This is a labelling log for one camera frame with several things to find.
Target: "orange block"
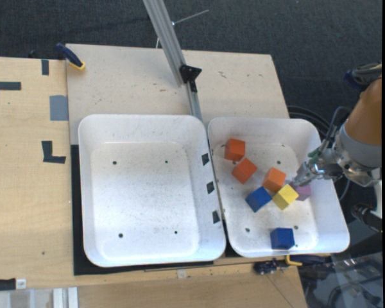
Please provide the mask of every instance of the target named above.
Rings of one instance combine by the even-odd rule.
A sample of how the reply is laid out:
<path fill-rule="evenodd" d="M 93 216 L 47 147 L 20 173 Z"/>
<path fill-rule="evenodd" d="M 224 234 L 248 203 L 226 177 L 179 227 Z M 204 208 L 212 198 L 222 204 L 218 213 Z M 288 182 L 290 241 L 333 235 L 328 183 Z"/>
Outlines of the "orange block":
<path fill-rule="evenodd" d="M 286 176 L 282 171 L 271 167 L 264 177 L 262 186 L 271 192 L 278 192 L 284 186 Z"/>
<path fill-rule="evenodd" d="M 242 184 L 258 170 L 257 166 L 247 158 L 244 158 L 232 171 L 232 175 L 236 177 Z"/>
<path fill-rule="evenodd" d="M 224 157 L 227 160 L 240 161 L 245 155 L 245 142 L 230 138 L 225 144 Z"/>

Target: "block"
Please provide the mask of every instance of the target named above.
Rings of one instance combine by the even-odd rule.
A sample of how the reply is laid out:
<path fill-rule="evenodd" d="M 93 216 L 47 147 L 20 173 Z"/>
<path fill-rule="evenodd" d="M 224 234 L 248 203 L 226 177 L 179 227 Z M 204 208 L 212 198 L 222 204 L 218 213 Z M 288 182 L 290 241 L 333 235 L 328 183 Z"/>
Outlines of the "block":
<path fill-rule="evenodd" d="M 271 247 L 274 250 L 288 250 L 295 245 L 292 228 L 276 228 L 271 234 Z"/>
<path fill-rule="evenodd" d="M 245 155 L 245 142 L 230 138 L 224 147 L 224 158 L 239 162 Z"/>
<path fill-rule="evenodd" d="M 262 186 L 271 192 L 278 192 L 284 186 L 286 176 L 281 170 L 271 167 L 264 177 Z"/>
<path fill-rule="evenodd" d="M 245 201 L 254 212 L 257 212 L 261 207 L 272 200 L 272 197 L 265 188 L 260 187 L 256 191 L 247 196 Z"/>
<path fill-rule="evenodd" d="M 298 201 L 305 201 L 308 199 L 308 197 L 311 196 L 311 186 L 294 186 L 292 183 L 290 183 L 290 186 L 298 193 L 299 197 L 297 198 Z"/>
<path fill-rule="evenodd" d="M 242 184 L 258 170 L 257 166 L 246 157 L 234 168 L 232 175 L 236 177 Z"/>
<path fill-rule="evenodd" d="M 298 196 L 298 193 L 290 186 L 290 184 L 286 184 L 272 197 L 272 200 L 281 210 L 284 210 L 288 205 L 293 203 Z"/>

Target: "black floor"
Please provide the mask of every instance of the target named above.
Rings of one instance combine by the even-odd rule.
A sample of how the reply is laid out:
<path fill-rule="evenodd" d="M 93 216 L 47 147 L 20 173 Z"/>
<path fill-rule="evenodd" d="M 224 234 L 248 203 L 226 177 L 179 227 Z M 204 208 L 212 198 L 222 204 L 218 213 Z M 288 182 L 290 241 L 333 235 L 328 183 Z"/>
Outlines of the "black floor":
<path fill-rule="evenodd" d="M 344 74 L 382 61 L 382 0 L 164 1 L 173 21 L 209 10 L 175 26 L 183 49 L 270 54 L 286 103 L 327 121 L 358 99 Z M 57 42 L 156 41 L 141 0 L 0 0 L 0 56 L 34 50 L 38 58 L 57 58 Z M 362 201 L 373 203 L 373 190 L 351 185 L 342 202 L 347 222 L 351 206 Z"/>

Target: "empty white tray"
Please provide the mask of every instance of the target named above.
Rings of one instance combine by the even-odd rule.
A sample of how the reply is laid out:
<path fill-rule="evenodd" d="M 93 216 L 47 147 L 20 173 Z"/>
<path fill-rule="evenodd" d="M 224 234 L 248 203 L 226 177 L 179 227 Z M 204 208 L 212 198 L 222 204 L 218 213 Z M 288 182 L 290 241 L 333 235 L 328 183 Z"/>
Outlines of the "empty white tray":
<path fill-rule="evenodd" d="M 257 167 L 245 183 L 231 172 L 235 165 L 224 159 L 229 138 L 246 141 L 246 157 Z M 280 210 L 270 201 L 256 213 L 245 198 L 262 185 L 270 167 L 287 174 L 290 182 L 307 154 L 317 148 L 320 137 L 315 127 L 301 119 L 257 119 L 219 117 L 209 124 L 215 174 L 225 215 L 228 239 L 243 257 L 334 253 L 349 245 L 349 233 L 332 180 L 314 180 L 311 197 L 294 201 Z M 277 227 L 292 228 L 295 246 L 273 250 L 270 232 Z"/>
<path fill-rule="evenodd" d="M 224 252 L 201 121 L 189 115 L 90 115 L 78 136 L 90 261 L 102 267 L 212 261 Z"/>

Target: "table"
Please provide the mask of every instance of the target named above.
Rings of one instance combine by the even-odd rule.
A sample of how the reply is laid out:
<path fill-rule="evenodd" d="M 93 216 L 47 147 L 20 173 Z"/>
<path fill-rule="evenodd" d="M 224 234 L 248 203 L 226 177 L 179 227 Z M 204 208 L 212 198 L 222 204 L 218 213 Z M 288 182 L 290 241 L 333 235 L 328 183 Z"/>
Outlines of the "table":
<path fill-rule="evenodd" d="M 86 62 L 85 72 L 91 76 L 85 81 L 80 81 L 81 74 L 62 60 L 49 60 L 49 74 L 46 75 L 45 64 L 39 59 L 0 57 L 0 81 L 21 82 L 21 90 L 0 90 L 0 279 L 25 279 L 27 287 L 35 289 L 80 286 L 82 293 L 88 291 L 89 295 L 94 292 L 90 286 L 97 286 L 100 291 L 113 289 L 100 287 L 105 284 L 143 282 L 154 288 L 164 284 L 183 286 L 178 283 L 177 269 L 73 275 L 70 145 L 75 143 L 76 137 L 71 130 L 89 109 L 72 111 L 71 107 L 79 101 L 82 107 L 94 106 L 92 112 L 106 112 L 106 108 L 112 106 L 119 106 L 118 112 L 126 109 L 129 114 L 188 114 L 189 109 L 186 93 L 173 88 L 175 81 L 160 49 L 69 47 Z M 288 117 L 271 56 L 207 51 L 184 51 L 184 55 L 189 65 L 203 69 L 196 83 L 205 124 L 216 116 Z M 120 68 L 120 61 L 138 65 L 138 71 Z M 97 81 L 103 81 L 105 87 L 107 84 L 110 92 L 116 94 L 109 96 L 115 105 L 108 104 L 101 96 L 80 94 L 88 88 L 86 81 L 92 83 L 93 88 Z M 118 92 L 115 88 L 117 85 L 125 87 L 123 83 L 127 84 L 127 100 L 117 104 L 124 91 Z M 154 85 L 155 94 L 162 96 L 160 101 L 169 103 L 160 105 L 157 100 L 146 103 L 150 95 L 142 92 L 147 85 Z M 137 86 L 144 90 L 134 91 Z M 67 94 L 70 121 L 52 121 L 50 97 L 66 97 Z M 43 162 L 42 141 L 51 141 L 53 155 L 66 157 L 65 162 Z M 245 282 L 251 283 L 258 280 L 258 275 L 252 273 L 251 262 L 262 260 L 270 258 L 221 257 L 213 266 L 186 269 L 185 277 L 186 281 L 193 278 L 203 288 L 207 287 L 207 282 L 212 283 L 215 276 L 222 282 L 229 279 L 235 282 L 234 277 L 244 277 Z M 293 291 L 298 293 L 297 302 L 305 306 L 296 268 L 273 277 L 278 280 L 281 277 L 281 282 L 292 284 Z"/>

